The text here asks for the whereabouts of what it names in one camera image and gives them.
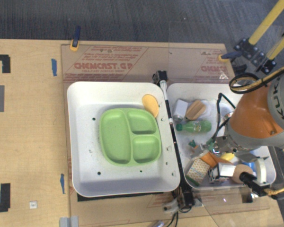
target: gray carpet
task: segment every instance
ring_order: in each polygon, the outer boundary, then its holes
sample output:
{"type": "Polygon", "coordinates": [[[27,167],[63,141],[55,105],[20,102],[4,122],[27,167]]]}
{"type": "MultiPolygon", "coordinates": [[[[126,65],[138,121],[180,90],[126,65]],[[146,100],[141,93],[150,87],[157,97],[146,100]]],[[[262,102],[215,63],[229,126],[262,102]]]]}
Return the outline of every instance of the gray carpet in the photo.
{"type": "MultiPolygon", "coordinates": [[[[81,40],[224,43],[232,51],[277,1],[0,0],[0,38],[70,40],[80,25],[81,40]]],[[[284,11],[258,47],[267,52],[283,32],[284,11]]],[[[276,62],[284,66],[284,50],[276,62]]],[[[284,200],[279,206],[284,217],[284,200]]]]}

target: yellow pole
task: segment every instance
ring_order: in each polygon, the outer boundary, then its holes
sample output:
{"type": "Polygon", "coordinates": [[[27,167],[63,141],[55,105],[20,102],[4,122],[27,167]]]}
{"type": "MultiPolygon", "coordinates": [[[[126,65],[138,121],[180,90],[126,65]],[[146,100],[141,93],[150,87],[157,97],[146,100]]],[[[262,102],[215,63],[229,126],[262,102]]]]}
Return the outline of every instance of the yellow pole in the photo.
{"type": "Polygon", "coordinates": [[[269,52],[267,52],[267,58],[273,60],[282,49],[284,49],[284,36],[269,52]]]}
{"type": "Polygon", "coordinates": [[[255,45],[283,10],[284,0],[279,0],[249,38],[248,42],[255,45]]]}

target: divided green plate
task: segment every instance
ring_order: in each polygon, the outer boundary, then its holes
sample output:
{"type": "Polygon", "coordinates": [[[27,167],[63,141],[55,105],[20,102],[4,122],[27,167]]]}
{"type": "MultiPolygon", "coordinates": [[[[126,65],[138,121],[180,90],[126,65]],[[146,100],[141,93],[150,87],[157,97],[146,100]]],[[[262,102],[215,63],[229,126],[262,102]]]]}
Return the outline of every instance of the divided green plate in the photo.
{"type": "Polygon", "coordinates": [[[143,109],[116,108],[100,119],[100,143],[107,161],[118,166],[139,166],[161,155],[156,119],[143,109]]]}

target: wooden table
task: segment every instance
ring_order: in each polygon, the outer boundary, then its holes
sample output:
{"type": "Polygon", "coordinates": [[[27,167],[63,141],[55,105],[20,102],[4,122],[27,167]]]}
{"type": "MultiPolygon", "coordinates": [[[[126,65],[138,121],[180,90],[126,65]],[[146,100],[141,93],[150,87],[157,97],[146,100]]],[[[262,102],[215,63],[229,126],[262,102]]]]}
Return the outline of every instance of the wooden table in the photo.
{"type": "MultiPolygon", "coordinates": [[[[0,184],[10,183],[10,208],[0,212],[0,226],[57,227],[61,217],[72,215],[61,63],[61,44],[69,43],[0,39],[0,54],[11,58],[10,73],[2,73],[0,62],[0,85],[5,88],[4,112],[0,112],[0,184]],[[57,60],[57,76],[53,76],[51,59],[57,60]],[[37,201],[37,208],[30,208],[31,201],[37,201]]],[[[81,44],[152,46],[154,43],[83,41],[81,44]]],[[[277,202],[268,197],[262,199],[268,209],[212,217],[206,211],[199,217],[186,218],[182,214],[178,226],[284,226],[277,202]]],[[[83,217],[79,215],[80,226],[100,225],[96,219],[90,223],[81,220],[83,217]]],[[[137,224],[112,220],[110,225],[149,227],[154,223],[146,218],[137,224]]]]}

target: green bottle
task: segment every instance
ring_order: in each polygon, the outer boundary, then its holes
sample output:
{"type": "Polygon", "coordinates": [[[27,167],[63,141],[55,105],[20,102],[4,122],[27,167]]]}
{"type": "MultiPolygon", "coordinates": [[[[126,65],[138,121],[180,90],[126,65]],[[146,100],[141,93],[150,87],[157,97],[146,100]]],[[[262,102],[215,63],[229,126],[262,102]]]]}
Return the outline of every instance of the green bottle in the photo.
{"type": "Polygon", "coordinates": [[[208,120],[192,120],[188,121],[186,124],[178,123],[176,129],[177,131],[185,130],[191,133],[209,132],[212,129],[212,124],[208,120]]]}

